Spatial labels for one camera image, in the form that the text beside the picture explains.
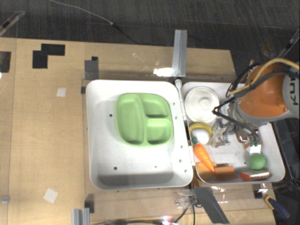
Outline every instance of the white ball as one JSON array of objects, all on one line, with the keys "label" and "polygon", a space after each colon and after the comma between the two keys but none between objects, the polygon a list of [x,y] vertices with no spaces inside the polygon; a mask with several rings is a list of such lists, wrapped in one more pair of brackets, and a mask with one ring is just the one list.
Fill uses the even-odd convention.
[{"label": "white ball", "polygon": [[205,129],[197,128],[192,131],[192,137],[195,137],[198,143],[207,144],[210,140],[210,134]]}]

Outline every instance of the gray carpet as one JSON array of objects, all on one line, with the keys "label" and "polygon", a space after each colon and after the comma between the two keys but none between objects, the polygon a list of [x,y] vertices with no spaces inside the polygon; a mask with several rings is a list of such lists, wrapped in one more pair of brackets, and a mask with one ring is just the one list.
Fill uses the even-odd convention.
[{"label": "gray carpet", "polygon": [[[173,45],[175,29],[188,46],[230,49],[239,74],[250,59],[264,61],[299,27],[300,0],[56,0],[101,15],[143,45]],[[25,11],[18,37],[133,43],[109,23],[47,0],[0,0],[4,11]]]}]

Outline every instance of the toy carrot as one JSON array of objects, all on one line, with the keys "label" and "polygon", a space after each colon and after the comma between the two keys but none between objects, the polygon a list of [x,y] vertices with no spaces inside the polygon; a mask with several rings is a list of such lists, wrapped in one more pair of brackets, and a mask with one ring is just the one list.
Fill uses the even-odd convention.
[{"label": "toy carrot", "polygon": [[201,162],[203,162],[203,164],[205,166],[207,166],[207,168],[209,170],[211,170],[213,173],[215,172],[215,167],[213,162],[211,161],[205,147],[202,144],[197,143],[194,146],[194,153],[196,154],[196,156],[201,160]]}]

